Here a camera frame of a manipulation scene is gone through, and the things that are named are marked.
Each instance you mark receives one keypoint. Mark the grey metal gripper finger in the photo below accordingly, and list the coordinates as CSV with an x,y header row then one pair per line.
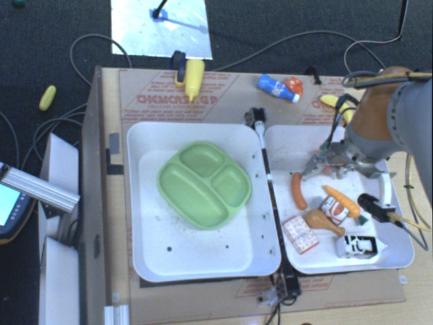
x,y
313,168
342,173

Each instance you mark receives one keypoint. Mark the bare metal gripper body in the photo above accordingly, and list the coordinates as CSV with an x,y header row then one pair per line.
x,y
345,156

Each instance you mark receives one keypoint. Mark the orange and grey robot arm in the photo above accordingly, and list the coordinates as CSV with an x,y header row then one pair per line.
x,y
375,113

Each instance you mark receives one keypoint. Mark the orange carrot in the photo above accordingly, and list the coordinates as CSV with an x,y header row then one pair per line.
x,y
343,198

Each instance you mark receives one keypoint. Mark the orange sausage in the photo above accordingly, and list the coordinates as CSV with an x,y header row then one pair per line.
x,y
298,191

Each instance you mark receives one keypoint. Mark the white plastic tray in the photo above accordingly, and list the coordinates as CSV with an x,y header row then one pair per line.
x,y
291,147
203,249

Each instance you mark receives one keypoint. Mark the small red and white can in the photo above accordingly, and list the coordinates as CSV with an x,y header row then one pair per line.
x,y
333,212

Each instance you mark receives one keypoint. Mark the thin black and white rod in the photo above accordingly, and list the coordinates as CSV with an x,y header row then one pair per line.
x,y
270,181

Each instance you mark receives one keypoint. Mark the brown chicken drumstick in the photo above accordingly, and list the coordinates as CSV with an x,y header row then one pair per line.
x,y
318,219

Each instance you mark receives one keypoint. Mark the yellow banana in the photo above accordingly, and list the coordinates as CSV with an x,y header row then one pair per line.
x,y
333,102

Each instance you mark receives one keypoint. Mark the orange and white carton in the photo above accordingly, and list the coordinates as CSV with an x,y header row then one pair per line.
x,y
300,235

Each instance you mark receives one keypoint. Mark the black and white carton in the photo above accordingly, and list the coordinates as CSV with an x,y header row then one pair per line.
x,y
355,246

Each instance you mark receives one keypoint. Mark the red and white packet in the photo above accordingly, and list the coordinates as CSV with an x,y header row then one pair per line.
x,y
295,84

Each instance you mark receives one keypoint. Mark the blue bottle with white cap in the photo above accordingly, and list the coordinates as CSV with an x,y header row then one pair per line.
x,y
274,86

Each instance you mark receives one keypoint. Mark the green divided plate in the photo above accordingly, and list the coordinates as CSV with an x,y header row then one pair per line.
x,y
199,188

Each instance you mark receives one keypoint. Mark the brown cardboard board, red print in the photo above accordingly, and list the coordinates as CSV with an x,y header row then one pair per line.
x,y
220,93

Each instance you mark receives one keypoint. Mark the yellow squeeze bottle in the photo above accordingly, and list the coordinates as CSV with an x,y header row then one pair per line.
x,y
194,74

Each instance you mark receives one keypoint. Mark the yellow oblong toy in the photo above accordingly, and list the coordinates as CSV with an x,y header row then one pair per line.
x,y
47,97

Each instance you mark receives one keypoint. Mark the black cylinder on white bracket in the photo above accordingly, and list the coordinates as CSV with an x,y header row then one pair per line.
x,y
372,206

